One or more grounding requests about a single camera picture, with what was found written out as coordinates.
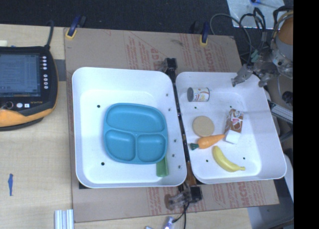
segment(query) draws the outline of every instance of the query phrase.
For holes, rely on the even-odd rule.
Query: small can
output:
[[[209,100],[209,89],[204,88],[192,88],[187,90],[187,99],[189,102],[193,101],[208,101]]]

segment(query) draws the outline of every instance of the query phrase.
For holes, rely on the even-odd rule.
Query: wooden table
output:
[[[0,40],[8,46],[38,46],[47,42],[49,27],[1,25]],[[51,41],[55,59],[65,59],[63,28]],[[0,227],[53,229],[54,211],[72,209],[66,82],[59,82],[55,110],[40,123],[0,132]],[[13,174],[12,196],[8,179]],[[162,228],[166,216],[76,223],[76,229]],[[183,219],[175,229],[183,228]],[[246,208],[187,214],[186,228],[250,229]]]

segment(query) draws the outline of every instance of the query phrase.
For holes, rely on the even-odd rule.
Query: blue divided plate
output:
[[[103,125],[105,150],[115,161],[154,164],[167,151],[167,125],[156,108],[117,103],[106,111]]]

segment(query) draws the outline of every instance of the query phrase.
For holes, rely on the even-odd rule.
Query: banana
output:
[[[237,164],[229,161],[218,146],[213,147],[213,157],[220,167],[229,172],[246,170],[245,167],[238,166]]]

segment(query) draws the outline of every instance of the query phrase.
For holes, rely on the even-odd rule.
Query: screen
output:
[[[0,97],[36,97],[40,90],[39,54],[0,53]]]

